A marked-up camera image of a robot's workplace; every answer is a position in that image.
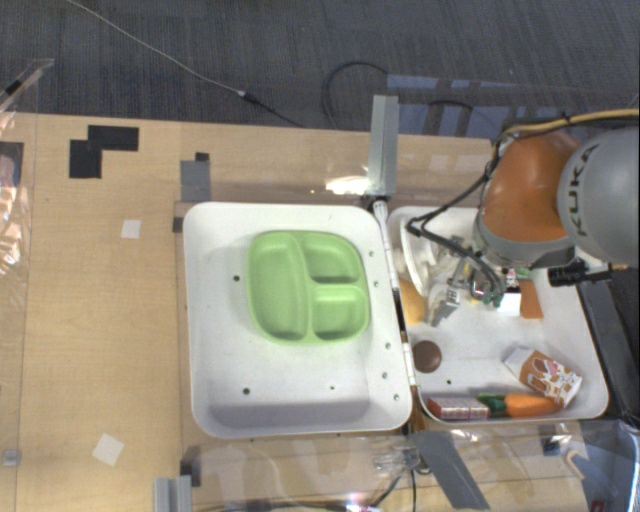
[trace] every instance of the green plate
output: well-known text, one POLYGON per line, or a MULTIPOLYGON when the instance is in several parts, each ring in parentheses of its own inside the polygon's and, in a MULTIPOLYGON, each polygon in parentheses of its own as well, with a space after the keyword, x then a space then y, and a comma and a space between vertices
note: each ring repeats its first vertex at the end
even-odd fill
POLYGON ((356 248, 316 231, 271 231, 251 242, 247 297, 256 328, 280 342, 347 341, 369 325, 356 248))

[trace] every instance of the white paper square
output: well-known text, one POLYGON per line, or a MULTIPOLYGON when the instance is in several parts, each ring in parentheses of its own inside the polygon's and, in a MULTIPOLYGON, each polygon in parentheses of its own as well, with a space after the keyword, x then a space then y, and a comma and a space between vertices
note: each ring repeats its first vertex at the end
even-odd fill
POLYGON ((141 220, 125 220, 122 225, 122 238, 140 238, 141 220))
POLYGON ((100 441, 98 441, 93 450, 93 456, 99 461, 109 464, 109 466, 115 466, 123 448, 124 443, 122 441, 118 441, 109 434, 102 434, 100 441))

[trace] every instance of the gray carpet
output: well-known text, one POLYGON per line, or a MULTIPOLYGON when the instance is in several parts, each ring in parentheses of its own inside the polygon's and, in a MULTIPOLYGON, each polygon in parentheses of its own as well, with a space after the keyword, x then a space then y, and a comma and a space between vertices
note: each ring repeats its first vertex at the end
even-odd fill
MULTIPOLYGON (((306 127, 331 126, 322 84, 352 60, 385 72, 353 66, 335 75, 330 106, 343 129, 369 129, 375 93, 399 95, 405 132, 485 136, 508 117, 623 107, 638 93, 637 0, 82 1, 306 127), (447 113, 424 108, 442 98, 471 103, 478 115, 460 122, 459 109, 449 126, 447 113)), ((29 59, 55 59, 42 112, 287 124, 63 0, 2 0, 0 40, 0 84, 29 59)), ((613 291, 637 355, 638 272, 618 275, 613 291)))

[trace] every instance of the carrot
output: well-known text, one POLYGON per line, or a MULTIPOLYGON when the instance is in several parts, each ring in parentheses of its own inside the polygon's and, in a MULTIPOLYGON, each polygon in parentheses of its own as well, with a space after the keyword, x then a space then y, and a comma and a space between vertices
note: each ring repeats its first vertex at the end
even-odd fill
POLYGON ((559 409, 552 400, 527 393, 509 393, 504 397, 504 403, 507 404, 507 416, 512 418, 538 416, 559 409))

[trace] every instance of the wooden table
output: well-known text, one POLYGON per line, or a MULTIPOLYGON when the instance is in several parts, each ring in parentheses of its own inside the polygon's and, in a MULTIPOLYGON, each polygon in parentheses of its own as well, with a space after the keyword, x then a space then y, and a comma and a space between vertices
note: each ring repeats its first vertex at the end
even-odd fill
MULTIPOLYGON (((154 479, 177 476, 188 448, 182 444, 181 417, 188 404, 181 404, 180 394, 172 232, 181 160, 209 153, 217 200, 348 204, 353 198, 323 192, 325 180, 362 175, 369 136, 44 115, 37 127, 22 398, 13 410, 20 414, 22 452, 16 510, 150 511, 154 479), (102 179, 70 179, 69 141, 86 139, 89 124, 139 127, 139 150, 104 152, 102 179), (141 221, 139 239, 122 238, 123 222, 132 219, 141 221), (103 433, 124 443, 114 466, 92 456, 103 433)), ((488 152, 484 140, 401 136, 396 204, 452 197, 476 178, 488 152)), ((336 448, 336 442, 344 443, 317 441, 319 472, 339 474, 347 467, 339 455, 344 444, 336 448)), ((287 483, 287 478, 301 480, 297 466, 285 460, 295 461, 295 442, 268 446, 271 462, 261 457, 262 465, 249 462, 238 469, 246 488, 255 482, 249 494, 280 478, 288 492, 304 495, 308 483, 297 491, 297 484, 287 483)), ((579 479, 560 461, 525 450, 514 462, 514 454, 501 453, 500 446, 492 462, 477 458, 477 474, 484 474, 480 487, 492 506, 531 511, 561 502, 563 510, 584 509, 579 479)), ((221 467, 226 462, 231 467, 237 449, 209 439, 204 452, 222 457, 221 467)), ((432 476, 418 483, 424 507, 419 510, 450 509, 432 476)), ((407 485, 408 480, 401 482, 385 510, 411 509, 407 485)), ((381 486, 377 482, 372 489, 381 486)), ((204 510, 206 501, 196 500, 202 505, 196 510, 204 510)))

